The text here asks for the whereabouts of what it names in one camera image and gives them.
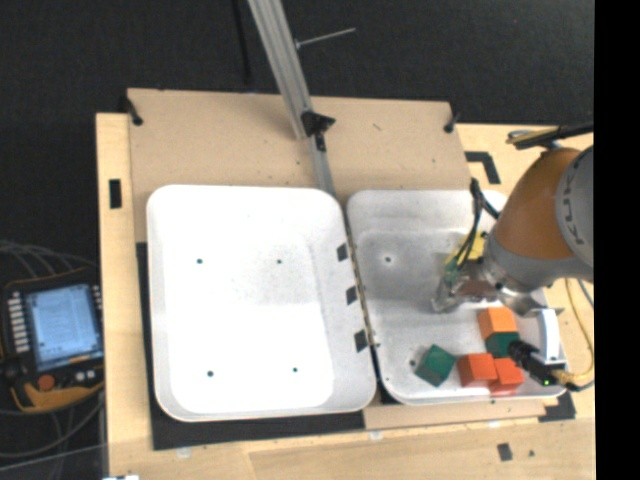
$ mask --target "yellow cable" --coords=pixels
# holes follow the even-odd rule
[[[596,364],[596,353],[595,353],[595,347],[593,346],[593,342],[589,337],[589,333],[585,328],[584,322],[582,321],[582,318],[580,317],[578,310],[576,308],[576,304],[573,300],[573,295],[571,294],[571,288],[569,285],[569,279],[565,279],[564,281],[565,281],[565,287],[567,289],[567,295],[569,296],[571,309],[573,310],[573,314],[576,316],[576,320],[578,320],[578,325],[580,325],[582,334],[584,335],[584,338],[587,341],[587,345],[589,346],[589,351],[591,352],[591,365],[583,373],[571,373],[565,370],[554,370],[551,373],[556,379],[558,379],[558,382],[560,382],[560,384],[568,384],[568,383],[575,384],[576,382],[580,382],[585,379],[590,379],[593,376],[593,372],[595,370],[595,364]]]

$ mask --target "wooden table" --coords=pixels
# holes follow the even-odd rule
[[[203,133],[198,131],[201,125],[197,116],[209,115],[214,110],[218,112],[217,119],[210,125],[223,127],[226,144],[246,147],[241,140],[246,135],[244,126],[265,141],[261,145],[265,151],[270,150],[269,142],[274,144],[271,146],[274,150],[284,147],[297,152],[296,148],[300,147],[278,142],[293,140],[279,96],[144,90],[130,91],[129,96],[143,119],[162,113],[165,99],[173,108],[170,112],[184,114],[184,109],[175,109],[175,106],[185,102],[190,123],[183,126],[189,128],[181,137],[185,147],[189,147],[191,139],[199,140],[198,134]],[[249,101],[250,107],[239,109],[238,101]],[[521,125],[457,125],[451,144],[444,149],[436,144],[430,150],[433,145],[429,146],[429,137],[440,137],[439,131],[450,113],[448,105],[442,103],[314,98],[314,106],[320,113],[338,117],[338,123],[346,123],[343,127],[336,124],[327,134],[329,152],[333,154],[329,161],[341,202],[367,184],[374,185],[371,188],[401,185],[402,188],[459,188],[467,186],[469,175],[478,178],[484,189],[508,194],[539,154],[536,149],[516,151],[504,144],[506,134],[522,128]],[[165,117],[165,123],[158,118],[155,125],[153,119],[148,120],[149,128],[145,132],[154,130],[153,126],[156,134],[169,128],[183,129],[171,115]],[[144,195],[138,186],[134,189],[133,179],[139,170],[132,170],[132,138],[136,133],[139,137],[139,130],[133,128],[127,115],[98,114],[96,131],[110,474],[134,473],[143,480],[177,477],[220,480],[595,478],[594,389],[572,394],[575,418],[559,421],[542,423],[539,420],[553,411],[558,404],[556,399],[438,404],[421,408],[385,406],[376,400],[364,411],[364,431],[154,451],[135,256],[136,241],[144,239],[144,230],[135,224],[135,208],[144,203]],[[375,133],[381,134],[379,142],[363,153],[362,136]],[[337,138],[332,144],[334,134]],[[418,153],[411,143],[416,135],[427,141],[418,145],[422,148]],[[588,135],[571,139],[567,145],[583,149],[592,142],[593,137]],[[393,148],[401,150],[398,154],[404,160],[398,161]],[[481,163],[467,164],[464,152],[488,152],[501,183],[491,184]],[[136,155],[140,153],[134,149],[133,156]],[[427,157],[433,165],[437,164],[436,160],[443,160],[440,163],[446,165],[438,165],[437,170],[419,169],[420,162]],[[357,168],[350,170],[350,163],[340,160],[344,158],[361,160],[355,162]],[[385,163],[382,158],[391,160]],[[228,159],[225,162],[229,171],[222,175],[227,177],[237,176],[243,166],[246,167],[241,161],[231,166]],[[304,163],[303,159],[300,173],[287,175],[287,180],[294,180],[291,186],[313,185],[311,170]],[[367,175],[367,165],[376,166],[376,176]],[[252,176],[258,170],[253,169]],[[250,179],[247,183],[262,180],[263,184],[278,185],[281,171],[261,173],[262,178]],[[116,181],[122,195],[120,204],[112,200],[111,189]],[[577,284],[573,285],[572,293],[578,314],[583,316],[587,331],[593,336],[592,310]],[[570,307],[564,283],[556,283],[547,296],[552,306]],[[585,370],[590,364],[590,355],[573,312],[561,313],[559,322],[572,370]],[[499,445],[509,448],[510,460],[501,458]]]

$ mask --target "block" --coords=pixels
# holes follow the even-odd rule
[[[513,311],[506,306],[486,308],[480,311],[478,325],[483,340],[486,340],[494,332],[518,332]]]
[[[494,366],[498,378],[489,384],[492,395],[511,395],[525,380],[522,369],[508,357],[495,359]]]
[[[517,332],[494,332],[484,340],[484,345],[493,357],[509,357],[509,343],[519,339],[520,333]]]
[[[488,352],[462,356],[457,366],[464,387],[488,387],[498,379],[493,356]]]
[[[438,345],[431,345],[431,348],[422,356],[414,373],[422,380],[438,387],[447,380],[456,359],[456,356]]]

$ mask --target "button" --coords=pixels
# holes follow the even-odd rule
[[[51,391],[56,385],[56,379],[53,375],[45,373],[38,377],[38,389],[40,391]]]

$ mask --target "red block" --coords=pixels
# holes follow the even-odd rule
[[[498,372],[491,354],[467,354],[458,359],[460,383],[464,387],[487,387],[498,379]]]
[[[522,370],[509,357],[494,360],[497,380],[489,385],[492,395],[511,395],[524,382]]]
[[[483,340],[496,332],[518,332],[513,311],[506,306],[482,310],[478,313],[478,324]]]

